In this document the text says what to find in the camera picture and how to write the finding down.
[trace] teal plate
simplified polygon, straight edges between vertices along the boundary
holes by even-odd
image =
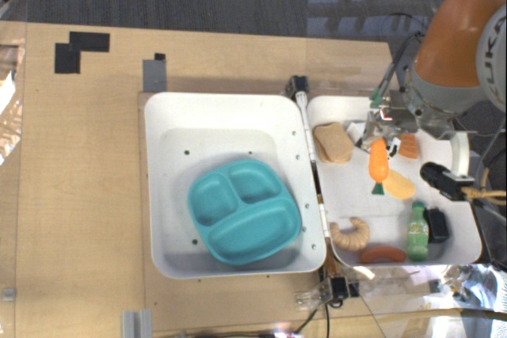
[[[271,256],[301,230],[298,207],[284,183],[269,166],[251,159],[197,179],[189,210],[210,253],[231,266]]]

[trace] table surface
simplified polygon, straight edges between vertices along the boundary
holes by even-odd
[[[82,52],[80,74],[55,74],[55,44],[68,43],[70,31],[107,32],[110,51]],[[309,47],[322,50],[310,68]],[[219,93],[279,93],[293,74],[329,85],[330,66],[332,83],[363,89],[391,60],[384,43],[28,24],[16,152],[17,337],[117,337],[122,311],[143,308],[153,311],[156,336],[294,328],[308,315],[296,311],[294,293],[312,288],[316,274],[180,281],[145,272],[139,93],[143,60],[154,53],[166,54],[170,90]],[[9,178],[0,181],[7,190]],[[424,290],[414,286],[410,297]],[[406,294],[391,299],[396,312]],[[348,299],[331,310],[332,329],[383,336],[375,306],[389,310],[385,300]],[[325,336],[323,318],[319,312],[307,336]]]

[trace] toy bottle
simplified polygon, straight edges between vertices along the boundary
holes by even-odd
[[[412,217],[409,221],[409,246],[406,251],[414,262],[421,262],[428,257],[429,228],[424,218],[423,202],[412,203]]]

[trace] toy carrot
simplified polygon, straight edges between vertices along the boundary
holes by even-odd
[[[383,139],[378,139],[372,144],[368,168],[370,171],[370,177],[372,177],[375,181],[375,187],[372,190],[372,194],[383,195],[382,182],[387,179],[387,175],[389,174],[386,142]]]

